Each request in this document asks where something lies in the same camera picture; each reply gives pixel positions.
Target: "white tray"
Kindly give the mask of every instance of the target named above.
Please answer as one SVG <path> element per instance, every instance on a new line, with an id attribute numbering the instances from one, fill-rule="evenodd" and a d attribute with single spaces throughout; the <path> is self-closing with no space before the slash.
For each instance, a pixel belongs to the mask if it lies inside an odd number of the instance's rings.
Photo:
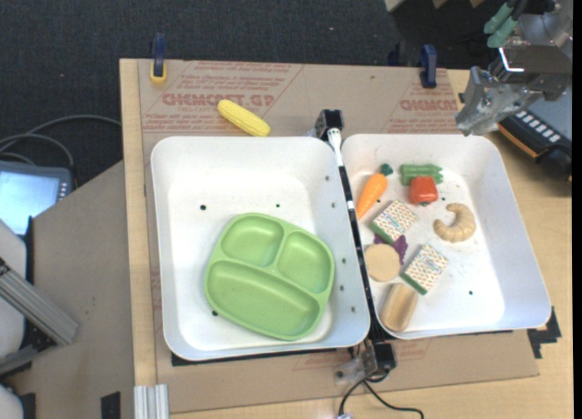
<path id="1" fill-rule="evenodd" d="M 394 173 L 381 203 L 359 223 L 364 249 L 374 241 L 369 223 L 391 201 L 401 200 L 419 220 L 406 231 L 405 262 L 422 244 L 433 245 L 449 263 L 436 285 L 418 298 L 408 328 L 398 338 L 423 338 L 532 328 L 550 316 L 550 302 L 501 156 L 486 138 L 463 135 L 353 135 L 342 146 L 352 193 L 358 198 L 366 179 L 383 163 Z M 411 205 L 408 186 L 400 183 L 401 164 L 435 164 L 444 182 L 439 199 Z M 435 219 L 451 220 L 450 203 L 464 203 L 477 220 L 475 234 L 450 244 L 432 229 Z M 387 284 L 370 279 L 376 313 L 388 291 Z"/>
<path id="2" fill-rule="evenodd" d="M 160 141 L 151 157 L 164 335 L 190 361 L 353 346 L 370 316 L 336 159 L 307 137 L 189 137 Z M 208 257 L 238 214 L 270 214 L 317 235 L 336 260 L 316 330 L 296 342 L 214 316 L 204 294 Z"/>

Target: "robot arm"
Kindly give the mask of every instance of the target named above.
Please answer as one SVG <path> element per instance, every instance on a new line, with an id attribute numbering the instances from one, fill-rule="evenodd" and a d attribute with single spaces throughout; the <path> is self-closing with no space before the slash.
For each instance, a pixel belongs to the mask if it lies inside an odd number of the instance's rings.
<path id="1" fill-rule="evenodd" d="M 551 0 L 543 15 L 521 14 L 522 0 L 509 0 L 487 22 L 487 44 L 497 58 L 487 70 L 473 67 L 457 128 L 484 135 L 497 123 L 543 98 L 556 101 L 571 86 L 574 0 Z"/>

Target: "green plate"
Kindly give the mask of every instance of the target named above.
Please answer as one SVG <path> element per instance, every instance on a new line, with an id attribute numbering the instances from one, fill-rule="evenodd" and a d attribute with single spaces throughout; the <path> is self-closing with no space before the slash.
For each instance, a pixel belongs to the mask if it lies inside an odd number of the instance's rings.
<path id="1" fill-rule="evenodd" d="M 264 214 L 241 214 L 218 238 L 204 289 L 223 317 L 260 334 L 297 340 L 324 312 L 334 257 L 306 230 Z"/>

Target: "cardboard sheet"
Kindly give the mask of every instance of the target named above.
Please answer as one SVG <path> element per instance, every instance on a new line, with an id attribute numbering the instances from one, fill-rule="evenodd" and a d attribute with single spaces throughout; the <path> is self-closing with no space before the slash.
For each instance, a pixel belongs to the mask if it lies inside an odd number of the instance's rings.
<path id="1" fill-rule="evenodd" d="M 99 419 L 106 397 L 133 417 L 124 179 L 118 163 L 33 222 L 35 286 L 79 323 L 72 344 L 7 379 L 35 395 L 36 419 Z"/>
<path id="2" fill-rule="evenodd" d="M 264 118 L 271 136 L 304 135 L 323 109 L 341 109 L 343 137 L 356 133 L 458 133 L 447 72 L 425 89 L 420 69 L 346 65 L 167 61 L 163 85 L 138 61 L 145 191 L 156 332 L 157 381 L 173 413 L 341 395 L 336 367 L 347 350 L 174 365 L 162 329 L 155 209 L 149 158 L 171 135 L 245 135 L 216 111 L 227 98 Z M 527 377 L 537 366 L 525 331 L 394 341 L 398 368 L 378 391 Z M 205 385 L 219 384 L 220 389 Z M 204 395 L 194 394 L 203 391 Z"/>

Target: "orange carrot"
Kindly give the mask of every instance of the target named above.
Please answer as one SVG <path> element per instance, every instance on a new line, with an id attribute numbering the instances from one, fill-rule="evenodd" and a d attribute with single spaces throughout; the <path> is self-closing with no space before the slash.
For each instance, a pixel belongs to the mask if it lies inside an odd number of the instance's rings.
<path id="1" fill-rule="evenodd" d="M 392 174 L 392 167 L 382 164 L 380 172 L 372 174 L 366 181 L 364 189 L 357 200 L 356 217 L 359 219 L 364 215 L 379 199 L 388 188 L 388 175 Z"/>

